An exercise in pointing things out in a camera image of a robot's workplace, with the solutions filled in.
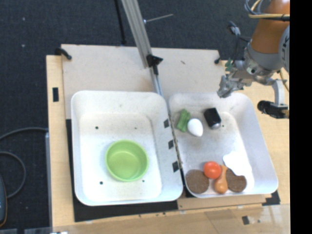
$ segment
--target white ball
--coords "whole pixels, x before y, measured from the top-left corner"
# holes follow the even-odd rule
[[[199,119],[190,119],[187,123],[187,129],[189,132],[197,137],[201,137],[204,132],[203,124]]]

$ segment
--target green plate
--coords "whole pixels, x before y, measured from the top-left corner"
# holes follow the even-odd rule
[[[111,144],[105,153],[109,173],[117,180],[130,182],[141,178],[149,161],[144,148],[138,143],[122,139]]]

